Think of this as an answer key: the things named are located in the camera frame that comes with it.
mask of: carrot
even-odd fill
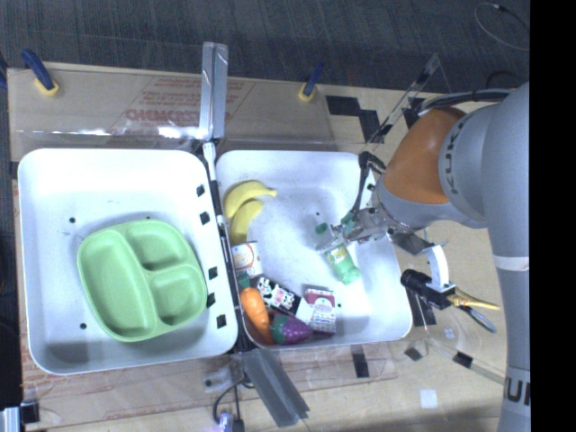
[[[273,344],[272,332],[270,331],[270,316],[260,295],[260,291],[249,286],[240,292],[240,303],[246,316],[256,327],[258,333],[267,344]]]

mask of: white tray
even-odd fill
[[[257,241],[264,275],[300,295],[307,284],[335,292],[337,334],[312,338],[297,347],[388,341],[410,331],[410,305],[391,243],[383,239],[351,245],[350,254],[363,279],[349,285],[339,282],[325,258],[314,250],[315,226],[321,222],[339,224],[354,204],[360,180],[357,156],[342,152],[233,150],[218,160],[216,173],[222,201],[231,186],[249,179],[278,192],[275,198],[260,199],[265,207],[248,231],[247,240]],[[364,189],[364,201],[370,194]]]
[[[179,150],[44,148],[22,159],[18,184],[28,337],[41,368],[78,374],[216,356],[233,347],[238,323],[198,158]],[[205,224],[204,212],[210,218]],[[186,236],[215,303],[175,331],[122,343],[92,313],[77,250],[92,232],[147,217],[169,222]],[[217,275],[209,279],[214,267]]]

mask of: divided green plate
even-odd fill
[[[161,220],[98,230],[80,245],[77,264],[96,319],[119,341],[154,338],[206,308],[196,255],[182,233]]]

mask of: bottle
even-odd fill
[[[330,232],[328,230],[328,224],[323,222],[316,227],[316,233],[321,235],[325,240],[330,237]],[[360,269],[354,264],[354,260],[348,253],[346,245],[342,242],[338,242],[334,247],[330,247],[324,251],[324,256],[332,266],[332,269],[336,273],[338,279],[343,284],[351,284],[358,280],[362,274]]]

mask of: yellow banana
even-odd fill
[[[276,197],[276,190],[268,189],[259,181],[246,181],[232,187],[224,197],[224,215],[231,220],[245,202],[262,195]]]
[[[248,226],[250,222],[262,211],[264,204],[259,200],[250,200],[244,203],[234,217],[230,225],[230,243],[232,246],[246,242],[248,238]]]

